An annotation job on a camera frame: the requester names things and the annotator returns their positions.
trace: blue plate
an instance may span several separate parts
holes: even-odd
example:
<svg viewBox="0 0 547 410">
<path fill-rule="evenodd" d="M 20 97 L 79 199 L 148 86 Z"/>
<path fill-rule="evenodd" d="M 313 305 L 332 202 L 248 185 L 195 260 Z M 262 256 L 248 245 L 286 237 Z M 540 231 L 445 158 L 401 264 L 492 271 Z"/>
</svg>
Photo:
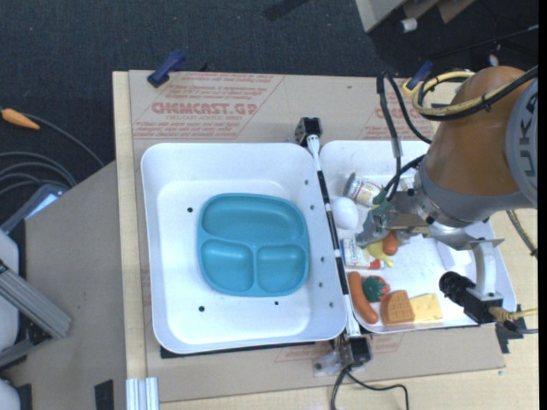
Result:
<svg viewBox="0 0 547 410">
<path fill-rule="evenodd" d="M 199 215 L 197 256 L 203 277 L 218 291 L 289 295 L 308 277 L 308 229 L 298 207 L 285 199 L 219 194 Z"/>
</svg>

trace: black floor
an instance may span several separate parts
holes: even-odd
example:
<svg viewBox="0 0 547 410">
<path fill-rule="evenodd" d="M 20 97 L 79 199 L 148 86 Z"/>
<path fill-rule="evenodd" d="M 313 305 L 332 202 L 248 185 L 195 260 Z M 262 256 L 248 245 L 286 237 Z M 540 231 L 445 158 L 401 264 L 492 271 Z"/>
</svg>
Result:
<svg viewBox="0 0 547 410">
<path fill-rule="evenodd" d="M 355 0 L 0 0 L 0 105 L 54 123 L 107 163 L 115 153 L 113 71 L 155 69 L 181 49 L 189 71 L 376 76 L 387 70 L 407 77 L 432 56 L 537 25 L 538 5 L 478 0 L 448 24 L 432 9 L 417 30 L 401 34 L 401 9 L 365 33 Z M 500 45 L 502 65 L 538 63 L 538 30 Z M 436 57 L 434 68 L 478 70 L 493 46 Z M 0 143 L 0 153 L 47 155 L 78 182 L 99 168 L 49 128 L 0 122 Z M 3 179 L 4 169 L 23 161 L 29 158 L 0 157 L 0 223 L 36 188 L 5 191 L 22 179 Z M 39 167 L 25 173 L 49 177 Z"/>
</svg>

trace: white tray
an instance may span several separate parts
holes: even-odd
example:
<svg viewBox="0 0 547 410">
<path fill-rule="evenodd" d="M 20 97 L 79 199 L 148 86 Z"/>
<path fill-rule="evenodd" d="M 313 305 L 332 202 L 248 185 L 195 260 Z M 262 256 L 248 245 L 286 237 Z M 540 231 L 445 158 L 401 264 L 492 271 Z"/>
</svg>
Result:
<svg viewBox="0 0 547 410">
<path fill-rule="evenodd" d="M 423 155 L 427 147 L 422 142 L 403 142 L 402 164 Z M 334 202 L 342 196 L 344 185 L 353 172 L 378 185 L 387 184 L 395 172 L 395 159 L 389 141 L 332 141 L 321 149 L 321 166 L 331 202 Z M 405 177 L 412 178 L 414 173 L 415 171 L 408 172 Z M 357 207 L 359 208 L 357 229 L 354 231 L 338 229 L 340 240 L 353 238 L 355 234 L 362 231 L 362 224 L 367 217 L 368 209 L 363 205 Z M 494 238 L 489 223 L 471 225 L 466 231 L 473 237 Z M 495 254 L 497 262 L 496 289 L 503 295 L 503 307 L 509 311 L 515 311 L 515 293 L 509 275 L 498 249 L 495 250 Z M 475 280 L 475 264 L 471 252 L 456 252 L 434 239 L 417 236 L 412 237 L 409 244 L 401 246 L 391 258 L 394 261 L 391 268 L 386 267 L 381 271 L 359 270 L 359 272 L 363 277 L 380 275 L 391 286 L 391 290 L 406 290 L 409 297 L 436 293 L 443 311 L 443 318 L 420 323 L 386 326 L 381 319 L 371 325 L 355 313 L 357 321 L 363 328 L 375 333 L 389 333 L 477 325 L 463 312 L 462 307 L 445 298 L 438 288 L 441 275 L 449 270 Z M 357 270 L 357 268 L 352 267 L 347 270 Z M 377 312 L 379 311 L 379 302 L 374 302 L 371 305 Z"/>
<path fill-rule="evenodd" d="M 332 240 L 313 158 L 293 143 L 161 143 L 141 161 L 152 321 L 178 354 L 330 340 L 346 323 Z M 197 222 L 221 193 L 286 199 L 309 231 L 309 275 L 288 296 L 231 296 L 200 273 Z"/>
</svg>

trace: blue clip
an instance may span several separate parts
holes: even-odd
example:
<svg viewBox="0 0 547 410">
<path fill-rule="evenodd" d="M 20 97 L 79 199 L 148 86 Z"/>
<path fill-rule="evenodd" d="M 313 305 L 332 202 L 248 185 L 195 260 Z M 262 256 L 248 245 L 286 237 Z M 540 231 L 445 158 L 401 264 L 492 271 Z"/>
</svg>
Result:
<svg viewBox="0 0 547 410">
<path fill-rule="evenodd" d="M 168 73 L 182 70 L 186 63 L 186 54 L 181 50 L 172 51 L 165 62 L 147 80 L 157 88 L 169 80 Z"/>
</svg>

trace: robotic arm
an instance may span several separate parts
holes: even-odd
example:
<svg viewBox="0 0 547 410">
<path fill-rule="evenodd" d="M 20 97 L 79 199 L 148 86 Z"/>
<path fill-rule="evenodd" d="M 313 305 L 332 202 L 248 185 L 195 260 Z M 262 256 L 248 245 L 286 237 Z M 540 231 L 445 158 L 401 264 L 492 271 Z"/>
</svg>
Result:
<svg viewBox="0 0 547 410">
<path fill-rule="evenodd" d="M 538 207 L 538 68 L 486 68 L 462 83 L 448 108 L 423 108 L 425 91 L 441 79 L 414 99 L 424 117 L 441 122 L 416 162 L 414 188 L 380 194 L 356 241 L 365 247 L 396 231 L 402 240 L 421 234 L 472 250 L 476 283 L 447 272 L 439 288 L 478 323 L 492 322 L 489 308 L 503 300 L 493 254 L 501 240 L 473 238 L 465 227 L 497 211 Z"/>
</svg>

